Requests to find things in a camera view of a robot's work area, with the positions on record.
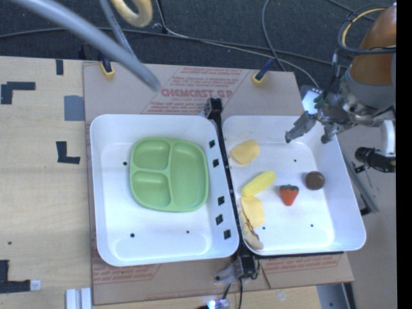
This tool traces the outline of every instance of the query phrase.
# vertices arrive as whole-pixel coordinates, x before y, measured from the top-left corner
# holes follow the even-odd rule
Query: black tape
[[[1,85],[1,100],[0,104],[11,104],[13,91],[7,85]]]
[[[10,87],[11,90],[35,90],[36,83],[32,81],[8,81],[7,86]]]
[[[9,281],[8,260],[0,260],[0,294],[30,291],[30,280]]]
[[[57,59],[56,60],[56,74],[57,75],[63,75],[64,69],[63,69],[63,60],[62,59]]]
[[[80,157],[68,157],[67,156],[67,142],[56,141],[57,154],[59,158],[57,162],[62,162],[65,164],[80,164]]]
[[[8,81],[1,85],[0,104],[11,104],[13,99],[13,90],[35,90],[35,82]]]

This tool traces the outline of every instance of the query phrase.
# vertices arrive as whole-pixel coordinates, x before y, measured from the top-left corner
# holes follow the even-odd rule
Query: toy food
[[[295,185],[281,185],[279,188],[279,194],[286,206],[292,206],[298,193],[299,188]]]
[[[255,140],[238,144],[230,152],[232,157],[241,165],[247,165],[259,154],[259,145]]]
[[[324,176],[318,171],[312,171],[304,178],[304,183],[310,190],[318,190],[324,185]]]
[[[242,197],[241,204],[243,211],[253,228],[257,228],[265,222],[265,212],[259,198]]]
[[[259,240],[258,234],[254,232],[253,226],[250,224],[249,219],[243,211],[240,212],[240,222],[245,241],[256,250],[263,249],[263,243]]]
[[[266,189],[276,179],[274,171],[266,171],[257,175],[253,180],[246,184],[241,192],[242,196],[250,197]]]

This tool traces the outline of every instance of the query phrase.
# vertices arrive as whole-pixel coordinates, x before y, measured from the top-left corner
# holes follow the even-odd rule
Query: yellow clip
[[[262,77],[260,77],[260,79],[259,78],[257,78],[257,75],[260,73],[261,71],[258,71],[258,72],[256,72],[254,75],[253,75],[253,77],[252,77],[252,82],[253,82],[253,84],[255,84],[255,85],[260,85],[261,83],[262,83],[262,81],[263,81],[263,79],[265,78],[265,75],[263,75]]]
[[[112,78],[112,77],[115,75],[115,69],[113,69],[112,66],[110,66],[110,70],[107,70],[107,69],[104,67],[103,63],[100,62],[100,67],[101,67],[101,69],[102,69],[102,71],[103,71],[103,74],[104,74],[107,78]]]

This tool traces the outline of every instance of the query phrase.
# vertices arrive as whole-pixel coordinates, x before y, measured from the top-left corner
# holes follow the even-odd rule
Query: brown ball
[[[306,175],[304,182],[308,189],[318,190],[324,185],[324,176],[318,171],[312,171]]]

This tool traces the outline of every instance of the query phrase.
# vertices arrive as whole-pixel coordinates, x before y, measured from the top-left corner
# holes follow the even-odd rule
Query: red strawberry
[[[281,185],[279,188],[279,194],[286,206],[292,206],[298,193],[299,188],[296,185]]]

